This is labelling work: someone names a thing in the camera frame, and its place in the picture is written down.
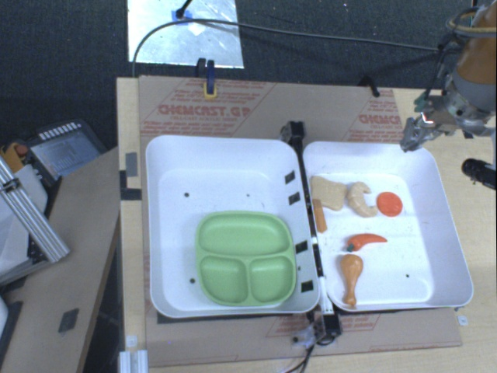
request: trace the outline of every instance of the cardboard sheet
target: cardboard sheet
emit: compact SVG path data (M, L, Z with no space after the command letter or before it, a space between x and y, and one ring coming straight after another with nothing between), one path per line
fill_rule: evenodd
M141 180L144 150L160 134L278 138L289 120L305 122L312 141L398 142L402 124L391 89L217 81L218 97L203 97L198 78L139 80ZM144 191L146 348L151 367L265 358L300 357L293 335L308 326L305 315L234 319L168 319L154 309L149 291L148 213ZM344 315L343 334L316 354L350 354L461 345L453 309Z
M113 149L62 180L50 223L71 252L5 295L22 302L2 372L81 372L117 244L118 154ZM59 331L66 316L74 327Z

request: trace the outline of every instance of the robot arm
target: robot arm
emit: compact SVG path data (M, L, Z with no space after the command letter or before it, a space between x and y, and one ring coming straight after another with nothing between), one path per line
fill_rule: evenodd
M460 26L460 20L468 16L474 16L473 26ZM494 146L493 163L468 159L462 169L473 180L492 189L495 189L495 128L486 124L495 116L496 23L497 0L488 8L469 9L447 22L451 36L464 42L464 49L456 68L447 76L442 95L431 96L427 90L415 101L419 116L407 120L401 140L401 148L407 152L441 134L452 135L458 129L466 138L490 137Z

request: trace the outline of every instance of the black carpet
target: black carpet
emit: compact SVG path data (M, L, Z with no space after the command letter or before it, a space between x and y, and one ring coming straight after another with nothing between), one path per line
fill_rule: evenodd
M235 0L240 22L435 47L471 0ZM478 0L488 4L492 0ZM86 120L116 144L115 81L130 76L127 0L0 0L0 145L59 120ZM224 78L425 87L434 54L242 30L243 70ZM138 65L139 74L193 75Z

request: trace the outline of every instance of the metal plate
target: metal plate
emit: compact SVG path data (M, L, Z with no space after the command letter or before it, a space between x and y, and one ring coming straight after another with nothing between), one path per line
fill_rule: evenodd
M155 27L176 20L186 0L128 0L129 61L137 45ZM235 0L193 0L185 17L237 22ZM243 68L242 46L236 26L189 23L158 31L140 49L137 62L196 65L212 59L219 68Z

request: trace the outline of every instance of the green plate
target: green plate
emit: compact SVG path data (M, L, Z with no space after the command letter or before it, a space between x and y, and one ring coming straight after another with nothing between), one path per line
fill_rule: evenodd
M294 292L294 243L276 215L209 214L197 227L195 247L200 286L218 304L274 305Z

